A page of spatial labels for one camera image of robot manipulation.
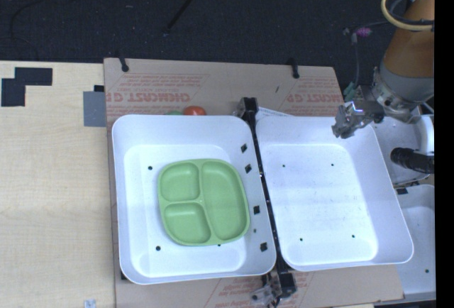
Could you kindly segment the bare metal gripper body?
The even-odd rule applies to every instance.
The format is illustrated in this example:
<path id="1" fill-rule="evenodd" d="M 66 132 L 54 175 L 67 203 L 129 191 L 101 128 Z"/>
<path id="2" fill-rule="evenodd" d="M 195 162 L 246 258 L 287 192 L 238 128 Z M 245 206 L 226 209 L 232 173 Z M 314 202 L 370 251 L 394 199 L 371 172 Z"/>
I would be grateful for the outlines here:
<path id="1" fill-rule="evenodd" d="M 376 97 L 371 86 L 358 86 L 353 97 L 353 111 L 367 122 L 381 123 L 390 117 L 402 123 L 413 124 L 421 119 L 419 107 L 413 104 L 398 104 L 393 94 Z"/>

